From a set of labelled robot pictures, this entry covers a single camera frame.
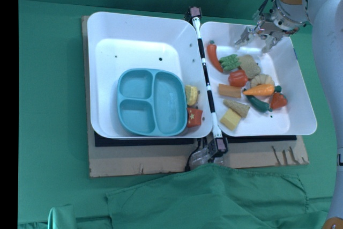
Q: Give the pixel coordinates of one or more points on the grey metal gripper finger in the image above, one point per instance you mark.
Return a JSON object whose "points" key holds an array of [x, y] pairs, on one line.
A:
{"points": [[245, 36], [270, 44]]}

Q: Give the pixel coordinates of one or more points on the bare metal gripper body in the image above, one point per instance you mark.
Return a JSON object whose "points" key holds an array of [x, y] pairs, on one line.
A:
{"points": [[273, 26]]}

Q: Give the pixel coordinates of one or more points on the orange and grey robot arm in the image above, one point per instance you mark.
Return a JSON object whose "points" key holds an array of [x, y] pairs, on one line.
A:
{"points": [[325, 35]]}

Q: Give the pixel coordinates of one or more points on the green pea pods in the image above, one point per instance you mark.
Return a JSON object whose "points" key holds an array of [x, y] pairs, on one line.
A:
{"points": [[230, 62]]}

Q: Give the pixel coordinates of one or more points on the brown bread slice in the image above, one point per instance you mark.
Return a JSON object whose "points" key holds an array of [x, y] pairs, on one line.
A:
{"points": [[249, 66]]}

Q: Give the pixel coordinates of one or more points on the white plastic tray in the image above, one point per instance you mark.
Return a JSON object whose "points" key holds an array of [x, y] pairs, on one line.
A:
{"points": [[134, 32], [284, 72]]}

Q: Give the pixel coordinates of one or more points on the beige pumpkin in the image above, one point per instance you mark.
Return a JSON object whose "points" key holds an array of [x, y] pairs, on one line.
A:
{"points": [[262, 79]]}

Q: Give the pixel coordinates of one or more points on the red chili pepper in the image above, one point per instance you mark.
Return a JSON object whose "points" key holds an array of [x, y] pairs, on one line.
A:
{"points": [[213, 57]]}

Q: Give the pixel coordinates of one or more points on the orange carrot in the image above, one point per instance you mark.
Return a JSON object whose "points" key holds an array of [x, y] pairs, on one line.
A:
{"points": [[261, 90]]}

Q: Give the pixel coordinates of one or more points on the black and white thin rod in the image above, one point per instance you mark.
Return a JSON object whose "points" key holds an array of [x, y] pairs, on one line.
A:
{"points": [[205, 72]]}

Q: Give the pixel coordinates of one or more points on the orange sausage piece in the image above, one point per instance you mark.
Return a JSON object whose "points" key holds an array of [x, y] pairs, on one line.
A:
{"points": [[229, 90]]}

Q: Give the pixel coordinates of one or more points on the red strawberry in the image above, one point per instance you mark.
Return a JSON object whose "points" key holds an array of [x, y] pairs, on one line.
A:
{"points": [[278, 101]]}

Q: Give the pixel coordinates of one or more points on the green cucumber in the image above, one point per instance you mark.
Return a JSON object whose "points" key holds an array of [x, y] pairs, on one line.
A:
{"points": [[258, 104]]}

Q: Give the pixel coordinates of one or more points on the tan ice cream cone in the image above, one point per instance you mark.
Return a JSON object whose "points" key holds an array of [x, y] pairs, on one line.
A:
{"points": [[238, 107]]}

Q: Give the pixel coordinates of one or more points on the yellow corn cob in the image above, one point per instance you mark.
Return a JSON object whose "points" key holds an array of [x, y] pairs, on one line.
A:
{"points": [[191, 94]]}

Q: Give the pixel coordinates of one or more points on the yellow cheese block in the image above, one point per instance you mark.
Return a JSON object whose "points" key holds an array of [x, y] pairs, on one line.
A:
{"points": [[230, 119]]}

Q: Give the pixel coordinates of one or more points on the blue divided plate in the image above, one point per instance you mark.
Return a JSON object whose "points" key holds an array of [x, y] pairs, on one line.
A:
{"points": [[163, 99]]}

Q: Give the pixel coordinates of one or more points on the brown cardboard board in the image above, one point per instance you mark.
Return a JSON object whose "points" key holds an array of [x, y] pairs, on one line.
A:
{"points": [[134, 154]]}

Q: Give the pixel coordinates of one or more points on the green cloth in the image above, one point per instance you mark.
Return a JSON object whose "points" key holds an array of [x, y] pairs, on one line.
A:
{"points": [[209, 195]]}

